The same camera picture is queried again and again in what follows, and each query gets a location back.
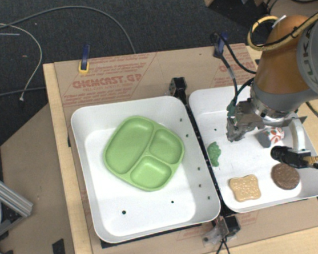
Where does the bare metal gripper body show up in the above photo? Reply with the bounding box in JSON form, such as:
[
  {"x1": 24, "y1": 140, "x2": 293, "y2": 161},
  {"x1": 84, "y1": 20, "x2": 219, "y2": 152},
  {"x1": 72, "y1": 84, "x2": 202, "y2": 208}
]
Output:
[{"x1": 224, "y1": 94, "x2": 296, "y2": 140}]

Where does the white plastic tray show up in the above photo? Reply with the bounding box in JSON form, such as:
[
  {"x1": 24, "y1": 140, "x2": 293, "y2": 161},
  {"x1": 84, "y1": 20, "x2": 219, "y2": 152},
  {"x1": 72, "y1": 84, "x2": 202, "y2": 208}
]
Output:
[
  {"x1": 69, "y1": 90, "x2": 224, "y2": 247},
  {"x1": 186, "y1": 74, "x2": 318, "y2": 218}
]

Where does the green broccoli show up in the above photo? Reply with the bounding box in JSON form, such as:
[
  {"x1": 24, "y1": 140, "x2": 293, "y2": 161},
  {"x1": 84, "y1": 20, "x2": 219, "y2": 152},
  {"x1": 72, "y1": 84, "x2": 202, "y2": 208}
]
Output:
[{"x1": 205, "y1": 141, "x2": 224, "y2": 168}]

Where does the white can with red pattern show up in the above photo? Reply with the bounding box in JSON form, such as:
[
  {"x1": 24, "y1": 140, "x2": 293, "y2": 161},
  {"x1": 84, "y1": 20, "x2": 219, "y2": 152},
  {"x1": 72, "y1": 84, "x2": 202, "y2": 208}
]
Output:
[{"x1": 253, "y1": 125, "x2": 287, "y2": 150}]

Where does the thin black rod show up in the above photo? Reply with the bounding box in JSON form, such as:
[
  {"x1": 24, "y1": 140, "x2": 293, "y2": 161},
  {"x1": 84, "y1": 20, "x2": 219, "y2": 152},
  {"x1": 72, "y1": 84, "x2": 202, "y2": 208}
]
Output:
[{"x1": 179, "y1": 88, "x2": 226, "y2": 221}]

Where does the tan bread slice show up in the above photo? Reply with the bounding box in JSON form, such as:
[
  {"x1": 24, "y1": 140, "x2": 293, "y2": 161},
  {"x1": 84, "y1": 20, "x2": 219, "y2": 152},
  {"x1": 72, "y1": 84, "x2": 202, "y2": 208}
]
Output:
[{"x1": 227, "y1": 173, "x2": 263, "y2": 204}]

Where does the brown round biscuit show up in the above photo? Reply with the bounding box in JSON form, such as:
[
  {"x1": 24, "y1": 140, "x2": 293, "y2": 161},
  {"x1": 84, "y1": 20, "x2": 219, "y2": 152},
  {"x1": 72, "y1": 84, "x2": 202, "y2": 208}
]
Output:
[{"x1": 269, "y1": 160, "x2": 302, "y2": 193}]

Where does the green divided plate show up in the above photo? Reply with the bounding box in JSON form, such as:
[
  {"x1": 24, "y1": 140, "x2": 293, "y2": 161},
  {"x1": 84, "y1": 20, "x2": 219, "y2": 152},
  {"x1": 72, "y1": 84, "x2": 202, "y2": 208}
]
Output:
[{"x1": 98, "y1": 110, "x2": 190, "y2": 197}]

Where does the brown cardboard board, red print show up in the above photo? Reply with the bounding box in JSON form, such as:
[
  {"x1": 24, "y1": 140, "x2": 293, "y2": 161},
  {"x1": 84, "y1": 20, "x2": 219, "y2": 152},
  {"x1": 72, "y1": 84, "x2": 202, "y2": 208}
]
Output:
[{"x1": 53, "y1": 31, "x2": 318, "y2": 254}]

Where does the black cylinder on white bracket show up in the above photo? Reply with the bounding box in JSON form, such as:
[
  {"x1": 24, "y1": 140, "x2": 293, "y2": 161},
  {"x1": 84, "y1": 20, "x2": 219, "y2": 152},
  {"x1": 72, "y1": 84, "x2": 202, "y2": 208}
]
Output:
[{"x1": 266, "y1": 115, "x2": 315, "y2": 173}]

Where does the black block with thin wires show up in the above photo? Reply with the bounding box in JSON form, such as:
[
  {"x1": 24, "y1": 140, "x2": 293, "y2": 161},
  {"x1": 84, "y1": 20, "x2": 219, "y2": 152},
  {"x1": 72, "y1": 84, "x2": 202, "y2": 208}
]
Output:
[
  {"x1": 167, "y1": 75, "x2": 188, "y2": 99},
  {"x1": 200, "y1": 214, "x2": 243, "y2": 247}
]

